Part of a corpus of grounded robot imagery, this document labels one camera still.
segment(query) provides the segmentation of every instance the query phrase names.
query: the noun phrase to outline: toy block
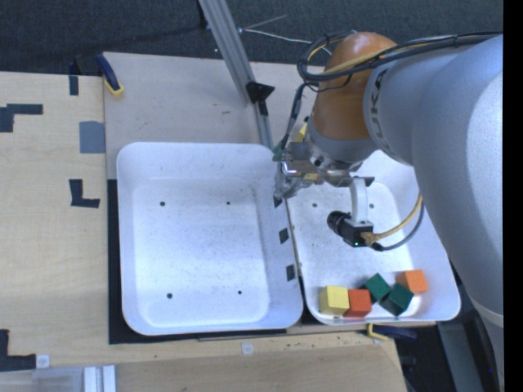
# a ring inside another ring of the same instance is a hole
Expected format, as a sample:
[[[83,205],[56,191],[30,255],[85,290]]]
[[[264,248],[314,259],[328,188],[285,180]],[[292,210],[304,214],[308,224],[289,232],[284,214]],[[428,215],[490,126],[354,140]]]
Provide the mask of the toy block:
[[[391,291],[391,287],[385,281],[385,279],[376,273],[372,278],[367,280],[360,289],[367,289],[370,293],[370,300],[373,304],[379,302],[387,293]]]
[[[320,292],[322,314],[343,315],[349,309],[349,295],[343,286],[325,286]]]
[[[370,292],[367,289],[348,289],[349,309],[343,314],[344,317],[363,318],[371,310],[373,304],[370,300]]]
[[[428,290],[427,280],[423,270],[406,270],[396,276],[396,281],[409,289],[415,296]]]
[[[409,307],[413,296],[414,294],[409,289],[395,283],[388,295],[380,300],[379,305],[397,317]]]

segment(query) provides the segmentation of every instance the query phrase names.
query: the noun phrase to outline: black bracket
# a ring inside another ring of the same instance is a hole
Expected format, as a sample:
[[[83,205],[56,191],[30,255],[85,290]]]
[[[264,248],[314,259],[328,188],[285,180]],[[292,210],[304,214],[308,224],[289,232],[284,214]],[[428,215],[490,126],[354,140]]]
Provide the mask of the black bracket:
[[[0,372],[33,370],[36,368],[36,354],[10,356],[7,354],[9,330],[0,330]]]
[[[245,87],[247,88],[248,97],[251,100],[251,103],[258,103],[258,106],[260,106],[260,115],[269,116],[265,100],[270,96],[275,88],[259,82],[248,82]]]

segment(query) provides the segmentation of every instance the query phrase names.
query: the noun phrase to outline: robotic arm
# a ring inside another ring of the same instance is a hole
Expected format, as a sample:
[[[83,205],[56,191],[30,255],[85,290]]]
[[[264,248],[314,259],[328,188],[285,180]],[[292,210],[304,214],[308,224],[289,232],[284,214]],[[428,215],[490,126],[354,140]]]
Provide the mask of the robotic arm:
[[[331,42],[338,44],[325,71],[310,73],[308,60]],[[304,84],[275,150],[276,198],[326,182],[350,187],[354,199],[364,192],[353,173],[377,149],[412,166],[422,204],[489,333],[504,387],[503,34],[403,45],[377,33],[339,34],[308,47],[297,67]],[[304,86],[318,94],[302,141],[287,144]],[[369,232],[355,223],[329,217],[353,246]]]

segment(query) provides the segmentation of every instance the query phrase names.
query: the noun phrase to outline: empty white tray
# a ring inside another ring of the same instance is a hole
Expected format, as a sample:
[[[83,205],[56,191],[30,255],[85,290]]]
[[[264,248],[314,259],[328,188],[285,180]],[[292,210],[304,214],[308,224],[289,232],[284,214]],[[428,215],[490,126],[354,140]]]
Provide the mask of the empty white tray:
[[[400,164],[377,151],[355,173],[375,177],[368,187],[368,219],[374,232],[397,226],[412,210],[418,184],[412,167]],[[328,325],[357,323],[427,322],[453,319],[461,298],[446,251],[436,235],[427,211],[417,233],[397,249],[377,252],[369,247],[353,248],[327,226],[332,211],[351,211],[350,190],[323,184],[298,191],[288,200],[290,220],[304,284],[307,307]],[[402,240],[415,225],[418,215],[401,231],[380,240],[383,246]],[[389,285],[404,270],[421,269],[429,290],[415,296],[399,317],[378,303],[364,318],[339,318],[320,313],[319,294],[326,285],[357,288],[376,273]]]
[[[280,329],[302,314],[272,152],[136,142],[118,154],[122,306],[147,336]]]

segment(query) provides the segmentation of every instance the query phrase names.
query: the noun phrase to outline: light wood surface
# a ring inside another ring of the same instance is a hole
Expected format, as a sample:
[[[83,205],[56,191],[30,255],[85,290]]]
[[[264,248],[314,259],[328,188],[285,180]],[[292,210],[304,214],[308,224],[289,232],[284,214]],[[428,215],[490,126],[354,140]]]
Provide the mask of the light wood surface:
[[[118,364],[119,379],[132,379],[147,362],[176,360],[181,368],[211,373],[224,365],[236,372],[252,364],[245,376],[261,376],[266,368],[274,385],[287,385],[293,376],[284,376],[284,362],[291,365],[289,373],[302,376],[307,372],[302,368],[323,359],[359,364],[358,356],[373,360],[379,354],[375,364],[401,377],[394,341],[375,344],[351,331],[363,324],[336,331],[298,324],[283,336],[109,345],[106,160],[104,154],[80,153],[78,131],[80,122],[105,121],[103,82],[79,77],[79,96],[70,96],[67,76],[0,73],[0,89],[0,106],[42,104],[44,109],[43,115],[16,115],[14,131],[0,134],[0,328],[10,330],[10,355],[48,354],[54,368]],[[69,179],[83,179],[83,196],[99,198],[100,206],[71,207]],[[242,355],[245,341],[252,343],[253,356]],[[165,364],[150,370],[164,373],[170,363]],[[166,381],[169,373],[162,375]],[[200,390],[211,385],[200,382],[196,372],[185,376],[194,376]],[[238,376],[241,385],[242,372]],[[139,377],[145,383],[153,379]],[[136,381],[122,382],[133,390]],[[254,390],[274,389],[261,377],[254,385]],[[226,383],[223,388],[234,390]]]

